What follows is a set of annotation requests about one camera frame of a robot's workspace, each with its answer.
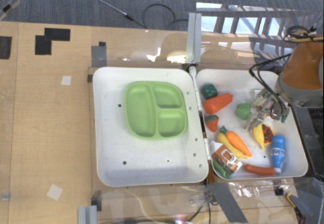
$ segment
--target blue can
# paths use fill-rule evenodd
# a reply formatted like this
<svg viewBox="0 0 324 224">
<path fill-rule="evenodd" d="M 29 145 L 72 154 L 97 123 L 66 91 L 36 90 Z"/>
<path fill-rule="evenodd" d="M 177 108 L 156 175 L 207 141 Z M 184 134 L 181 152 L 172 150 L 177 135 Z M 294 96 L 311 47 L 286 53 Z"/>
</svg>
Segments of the blue can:
<svg viewBox="0 0 324 224">
<path fill-rule="evenodd" d="M 277 174 L 281 173 L 281 164 L 285 158 L 285 138 L 275 135 L 271 139 L 271 159 Z"/>
</svg>

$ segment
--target chocolate milk carton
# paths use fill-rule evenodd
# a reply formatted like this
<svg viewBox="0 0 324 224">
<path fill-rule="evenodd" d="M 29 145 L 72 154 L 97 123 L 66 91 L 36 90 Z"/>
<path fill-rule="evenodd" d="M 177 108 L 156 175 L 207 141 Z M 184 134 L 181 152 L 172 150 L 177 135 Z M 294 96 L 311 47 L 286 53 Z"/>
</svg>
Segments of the chocolate milk carton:
<svg viewBox="0 0 324 224">
<path fill-rule="evenodd" d="M 222 143 L 210 143 L 212 159 L 219 163 L 226 172 L 232 174 L 242 166 L 242 162 Z"/>
</svg>

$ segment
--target hot dog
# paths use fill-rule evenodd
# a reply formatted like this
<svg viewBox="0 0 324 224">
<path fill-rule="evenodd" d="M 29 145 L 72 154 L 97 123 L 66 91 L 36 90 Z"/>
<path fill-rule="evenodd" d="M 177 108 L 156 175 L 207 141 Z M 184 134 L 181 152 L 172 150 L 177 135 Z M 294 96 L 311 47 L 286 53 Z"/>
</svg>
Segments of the hot dog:
<svg viewBox="0 0 324 224">
<path fill-rule="evenodd" d="M 275 170 L 273 167 L 258 167 L 254 165 L 244 165 L 244 170 L 249 173 L 255 173 L 260 175 L 274 175 Z"/>
</svg>

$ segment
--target white tray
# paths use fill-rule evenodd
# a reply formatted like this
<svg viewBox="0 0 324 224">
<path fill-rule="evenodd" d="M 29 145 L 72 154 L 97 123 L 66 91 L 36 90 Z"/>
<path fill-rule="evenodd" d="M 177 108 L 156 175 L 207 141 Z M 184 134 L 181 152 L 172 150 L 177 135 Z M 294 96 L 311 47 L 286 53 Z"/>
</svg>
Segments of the white tray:
<svg viewBox="0 0 324 224">
<path fill-rule="evenodd" d="M 125 119 L 125 90 L 138 81 L 177 86 L 188 127 L 179 137 L 145 140 L 132 135 Z M 108 186 L 196 183 L 208 163 L 191 76 L 180 69 L 103 67 L 93 76 L 97 172 Z"/>
<path fill-rule="evenodd" d="M 267 71 L 261 72 L 261 75 L 266 83 L 273 88 L 277 75 Z M 262 90 L 262 86 L 250 76 L 247 70 L 215 69 L 200 71 L 197 74 L 197 84 L 200 90 L 205 84 L 213 84 L 219 94 L 229 92 L 233 95 L 232 103 L 217 112 L 216 115 L 219 117 L 218 130 L 221 126 L 225 126 L 227 130 L 234 131 L 240 136 L 252 153 L 253 156 L 251 158 L 241 159 L 242 163 L 261 167 L 272 167 L 270 146 L 267 146 L 265 150 L 261 150 L 258 143 L 254 140 L 253 134 L 245 130 L 247 121 L 235 115 L 236 106 L 240 103 L 251 103 L 254 100 L 256 92 Z M 203 103 L 205 101 L 204 97 L 201 95 L 200 98 Z M 271 119 L 267 120 L 265 123 L 271 127 L 275 134 L 282 135 L 286 138 L 285 159 L 282 163 L 282 172 L 280 175 L 266 178 L 276 179 L 305 175 L 308 169 L 308 163 L 292 111 L 290 111 L 285 123 L 273 121 Z M 214 133 L 208 129 L 206 131 L 209 142 L 211 140 L 216 140 L 218 132 Z M 264 176 L 245 172 L 243 167 L 231 176 L 233 180 L 264 178 Z"/>
</svg>

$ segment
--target yellow banana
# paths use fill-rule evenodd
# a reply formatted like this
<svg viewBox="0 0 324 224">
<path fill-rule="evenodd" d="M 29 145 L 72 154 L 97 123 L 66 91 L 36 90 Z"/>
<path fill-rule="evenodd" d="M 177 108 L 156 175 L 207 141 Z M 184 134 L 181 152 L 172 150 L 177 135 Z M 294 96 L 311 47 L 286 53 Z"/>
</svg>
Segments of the yellow banana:
<svg viewBox="0 0 324 224">
<path fill-rule="evenodd" d="M 264 150 L 264 134 L 262 130 L 262 124 L 253 128 L 254 139 L 260 144 L 261 150 Z"/>
<path fill-rule="evenodd" d="M 233 147 L 222 132 L 218 133 L 217 142 L 223 143 L 237 158 L 248 158 L 248 156 L 244 155 L 240 150 Z"/>
</svg>

